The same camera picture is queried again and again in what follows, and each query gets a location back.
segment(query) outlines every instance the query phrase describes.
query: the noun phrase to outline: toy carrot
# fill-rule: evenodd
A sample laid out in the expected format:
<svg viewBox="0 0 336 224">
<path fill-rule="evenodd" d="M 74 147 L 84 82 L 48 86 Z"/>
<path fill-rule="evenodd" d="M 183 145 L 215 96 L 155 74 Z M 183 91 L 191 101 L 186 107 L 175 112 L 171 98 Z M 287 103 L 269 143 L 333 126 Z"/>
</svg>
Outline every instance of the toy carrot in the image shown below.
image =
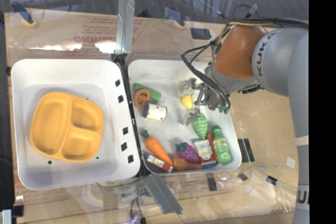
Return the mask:
<svg viewBox="0 0 336 224">
<path fill-rule="evenodd" d="M 144 130 L 141 133 L 141 136 L 146 139 L 145 144 L 147 148 L 151 152 L 153 152 L 155 157 L 163 160 L 169 165 L 173 165 L 173 161 L 169 158 L 167 152 L 163 149 L 163 147 L 156 138 L 149 136 L 147 130 Z"/>
</svg>

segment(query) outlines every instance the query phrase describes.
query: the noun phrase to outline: white plastic tray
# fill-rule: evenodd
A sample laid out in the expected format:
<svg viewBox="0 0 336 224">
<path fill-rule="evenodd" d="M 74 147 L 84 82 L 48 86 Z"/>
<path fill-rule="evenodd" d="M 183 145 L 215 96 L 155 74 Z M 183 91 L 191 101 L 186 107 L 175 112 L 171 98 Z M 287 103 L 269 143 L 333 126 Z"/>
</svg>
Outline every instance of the white plastic tray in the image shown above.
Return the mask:
<svg viewBox="0 0 336 224">
<path fill-rule="evenodd" d="M 203 72 L 207 63 L 193 62 L 193 65 L 196 69 Z M 199 140 L 191 124 L 188 126 L 182 124 L 187 108 L 177 97 L 177 86 L 181 81 L 188 80 L 189 78 L 196 78 L 197 83 L 201 81 L 189 70 L 183 61 L 135 60 L 129 65 L 128 73 L 133 96 L 135 93 L 133 86 L 135 83 L 139 83 L 160 92 L 162 97 L 158 104 L 167 107 L 167 116 L 164 121 L 145 119 L 142 116 L 142 109 L 134 107 L 143 155 L 146 153 L 152 154 L 145 145 L 145 139 L 140 136 L 143 130 L 147 130 L 149 136 L 155 137 L 160 142 L 170 158 L 177 157 L 175 152 L 176 143 L 188 142 L 192 144 L 192 142 Z M 228 141 L 232 161 L 228 164 L 217 164 L 216 166 L 202 170 L 172 172 L 170 173 L 171 175 L 235 170 L 242 163 L 242 155 L 230 113 L 219 113 L 218 109 L 210 111 L 207 106 L 202 106 L 201 112 L 208 119 L 208 131 L 215 125 L 220 126 L 222 129 L 222 133 Z M 145 162 L 145 164 L 152 173 L 169 174 L 151 163 Z"/>
<path fill-rule="evenodd" d="M 139 171 L 140 158 L 122 75 L 113 62 L 21 60 L 12 68 L 12 89 L 18 175 L 27 188 L 41 190 L 126 179 Z M 29 131 L 35 107 L 51 91 L 88 98 L 102 109 L 102 141 L 91 160 L 71 163 L 50 159 L 31 146 Z"/>
</svg>

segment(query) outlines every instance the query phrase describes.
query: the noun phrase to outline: green bottle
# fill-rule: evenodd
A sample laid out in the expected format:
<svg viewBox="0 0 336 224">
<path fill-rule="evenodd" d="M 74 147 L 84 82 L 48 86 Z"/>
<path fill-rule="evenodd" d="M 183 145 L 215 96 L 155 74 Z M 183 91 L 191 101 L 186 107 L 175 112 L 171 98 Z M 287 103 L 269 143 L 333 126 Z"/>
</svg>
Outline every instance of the green bottle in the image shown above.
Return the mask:
<svg viewBox="0 0 336 224">
<path fill-rule="evenodd" d="M 229 153 L 229 147 L 226 139 L 222 135 L 222 130 L 219 126 L 212 128 L 214 134 L 214 147 L 217 153 L 217 161 L 225 164 L 231 161 L 231 154 Z"/>
</svg>

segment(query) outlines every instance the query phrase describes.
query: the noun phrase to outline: white can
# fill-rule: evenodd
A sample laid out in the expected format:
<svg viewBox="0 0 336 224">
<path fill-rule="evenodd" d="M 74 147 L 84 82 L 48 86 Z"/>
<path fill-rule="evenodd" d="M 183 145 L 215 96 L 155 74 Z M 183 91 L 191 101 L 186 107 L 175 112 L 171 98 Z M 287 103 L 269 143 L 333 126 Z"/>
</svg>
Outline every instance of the white can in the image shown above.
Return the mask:
<svg viewBox="0 0 336 224">
<path fill-rule="evenodd" d="M 147 102 L 146 106 L 143 108 L 142 115 L 147 119 L 164 121 L 167 116 L 167 107 Z"/>
</svg>

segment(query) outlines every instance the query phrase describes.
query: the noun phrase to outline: small carton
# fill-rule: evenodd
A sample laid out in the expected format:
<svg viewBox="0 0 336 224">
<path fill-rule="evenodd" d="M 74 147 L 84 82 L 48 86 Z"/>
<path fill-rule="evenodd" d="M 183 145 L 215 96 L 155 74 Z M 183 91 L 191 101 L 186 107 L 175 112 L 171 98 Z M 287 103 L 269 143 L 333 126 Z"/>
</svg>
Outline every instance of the small carton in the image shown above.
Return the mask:
<svg viewBox="0 0 336 224">
<path fill-rule="evenodd" d="M 193 147 L 200 156 L 199 160 L 204 168 L 216 165 L 216 158 L 208 139 L 194 142 Z"/>
</svg>

